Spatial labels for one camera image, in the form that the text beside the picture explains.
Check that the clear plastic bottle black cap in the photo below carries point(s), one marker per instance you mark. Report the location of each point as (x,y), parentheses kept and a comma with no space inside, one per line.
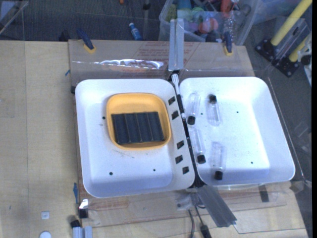
(193,105)
(198,142)
(214,114)
(218,157)

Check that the blue bottle white cap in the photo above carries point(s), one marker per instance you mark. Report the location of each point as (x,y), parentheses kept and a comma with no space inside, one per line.
(135,31)

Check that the white plastic tray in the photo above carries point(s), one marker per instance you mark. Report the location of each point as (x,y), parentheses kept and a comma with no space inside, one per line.
(128,167)
(247,133)

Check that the black ribbed rack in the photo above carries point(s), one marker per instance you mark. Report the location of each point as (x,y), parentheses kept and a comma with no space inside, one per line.
(137,128)

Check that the clear plastic storage bin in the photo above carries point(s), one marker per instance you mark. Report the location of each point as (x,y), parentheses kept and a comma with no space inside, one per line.
(198,14)

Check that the thin black and white rod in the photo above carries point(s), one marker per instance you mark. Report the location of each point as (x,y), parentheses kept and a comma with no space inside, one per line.
(180,102)

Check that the yellow plastic bowl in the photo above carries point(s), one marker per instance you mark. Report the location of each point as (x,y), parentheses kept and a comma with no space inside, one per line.
(136,101)

